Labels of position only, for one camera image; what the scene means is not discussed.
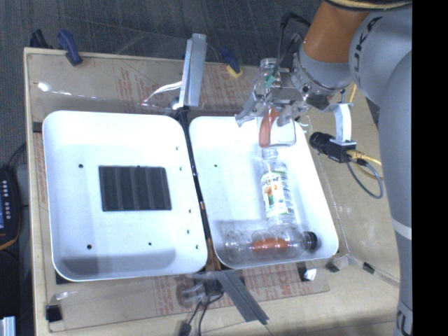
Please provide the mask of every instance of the dark floor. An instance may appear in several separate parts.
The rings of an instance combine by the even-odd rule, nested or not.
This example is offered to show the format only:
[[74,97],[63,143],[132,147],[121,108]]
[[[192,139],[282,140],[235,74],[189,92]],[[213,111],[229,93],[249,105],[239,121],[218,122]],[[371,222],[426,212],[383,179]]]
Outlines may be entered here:
[[[218,50],[231,49],[241,64],[258,64],[277,55],[279,21],[293,11],[312,21],[320,0],[0,0],[0,163],[15,171],[26,163],[22,52],[41,29],[48,45],[59,48],[57,33],[68,29],[85,52],[183,59],[193,32],[207,35],[207,61],[219,61]],[[293,24],[293,32],[306,27]],[[20,247],[27,248],[27,233]],[[19,321],[32,315],[26,289],[29,268],[15,243],[0,252],[0,319]],[[23,328],[23,335],[32,333]]]

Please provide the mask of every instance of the black device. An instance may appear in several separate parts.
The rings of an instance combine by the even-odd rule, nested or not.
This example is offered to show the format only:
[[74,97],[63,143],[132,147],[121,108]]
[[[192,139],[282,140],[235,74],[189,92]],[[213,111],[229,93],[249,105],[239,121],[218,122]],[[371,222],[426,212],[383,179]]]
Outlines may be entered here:
[[19,236],[20,199],[9,170],[0,168],[0,250],[10,246]]

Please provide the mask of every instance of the bottle label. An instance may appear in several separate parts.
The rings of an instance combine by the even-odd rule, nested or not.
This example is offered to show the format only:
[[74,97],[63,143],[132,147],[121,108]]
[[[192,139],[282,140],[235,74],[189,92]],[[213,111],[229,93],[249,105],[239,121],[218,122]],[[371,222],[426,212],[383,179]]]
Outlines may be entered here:
[[286,173],[270,171],[263,174],[261,188],[268,219],[276,218],[281,214],[294,215],[293,201]]

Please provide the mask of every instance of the robotic arm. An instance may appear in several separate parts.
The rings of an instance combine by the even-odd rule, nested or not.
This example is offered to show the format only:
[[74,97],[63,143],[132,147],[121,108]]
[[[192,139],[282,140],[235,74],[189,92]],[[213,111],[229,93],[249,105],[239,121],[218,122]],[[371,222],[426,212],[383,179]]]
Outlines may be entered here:
[[[400,258],[394,336],[412,335],[412,0],[323,0],[305,38],[292,43],[299,45],[292,67],[282,69],[281,56],[263,60],[236,121],[262,118],[259,142],[268,147],[275,123],[297,120],[311,107],[333,112],[335,137],[317,132],[310,144],[343,163],[356,147],[345,87],[354,82],[380,108],[381,161]],[[338,94],[342,101],[330,103]]]

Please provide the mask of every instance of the white tray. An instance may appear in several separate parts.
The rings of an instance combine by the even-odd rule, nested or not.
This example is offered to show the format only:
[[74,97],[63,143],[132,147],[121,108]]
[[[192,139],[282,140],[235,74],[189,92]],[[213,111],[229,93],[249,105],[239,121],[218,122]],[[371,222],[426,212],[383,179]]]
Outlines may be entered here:
[[[199,271],[207,245],[182,127],[172,118],[57,111],[43,122],[52,260],[71,281]],[[99,166],[164,167],[172,210],[103,211]]]
[[234,261],[229,259],[224,236],[228,230],[266,228],[260,190],[256,120],[241,127],[233,117],[198,117],[190,124],[190,138],[199,184],[204,198],[211,238],[220,261],[231,268],[329,258],[338,249],[338,238],[311,153],[301,127],[297,143],[279,148],[288,166],[295,215],[304,229],[318,237],[318,247],[295,258]]

